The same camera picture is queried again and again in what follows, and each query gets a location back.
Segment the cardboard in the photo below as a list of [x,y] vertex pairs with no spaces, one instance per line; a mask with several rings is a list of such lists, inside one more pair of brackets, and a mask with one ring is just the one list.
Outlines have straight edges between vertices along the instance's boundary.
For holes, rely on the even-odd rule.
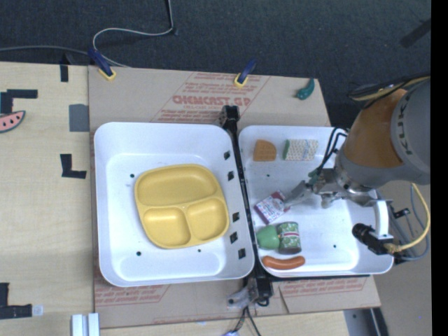
[[[250,75],[239,89],[236,76],[152,69],[115,68],[117,76],[107,81],[89,67],[90,139],[92,164],[93,234],[95,217],[95,166],[92,145],[95,130],[107,122],[214,123],[224,105],[239,107],[239,129],[249,125],[329,126],[319,82],[306,100],[295,97],[308,78]],[[234,319],[239,309],[229,309],[226,297],[241,289],[242,280],[208,281],[136,288],[108,284],[96,265],[95,311],[102,328],[142,326]],[[378,307],[371,276],[280,281],[267,307],[252,310],[258,316]]]

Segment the black fabric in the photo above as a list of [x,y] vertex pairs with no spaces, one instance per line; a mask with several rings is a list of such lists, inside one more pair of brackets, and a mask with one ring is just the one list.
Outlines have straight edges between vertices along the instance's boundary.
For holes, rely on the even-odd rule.
[[[349,126],[360,106],[347,93],[431,70],[431,31],[401,41],[431,18],[431,0],[171,0],[178,34],[110,32],[108,57],[133,67],[318,78],[331,123]],[[107,27],[163,32],[165,0],[0,0],[0,48],[88,50]],[[0,60],[55,63],[60,51],[0,52]],[[75,56],[77,63],[88,58]]]

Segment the toy hot dog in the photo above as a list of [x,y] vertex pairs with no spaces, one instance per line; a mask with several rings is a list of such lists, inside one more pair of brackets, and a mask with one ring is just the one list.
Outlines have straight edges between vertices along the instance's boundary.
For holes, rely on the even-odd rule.
[[276,259],[266,255],[263,257],[262,263],[264,266],[271,267],[272,269],[289,270],[304,265],[305,258],[303,256],[296,256],[290,259]]

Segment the watermelon slice toy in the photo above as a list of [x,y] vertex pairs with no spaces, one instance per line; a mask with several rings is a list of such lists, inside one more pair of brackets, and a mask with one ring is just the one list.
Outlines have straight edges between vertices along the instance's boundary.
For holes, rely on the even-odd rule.
[[24,117],[25,111],[0,115],[0,133],[11,131],[13,128],[16,128],[23,121]]

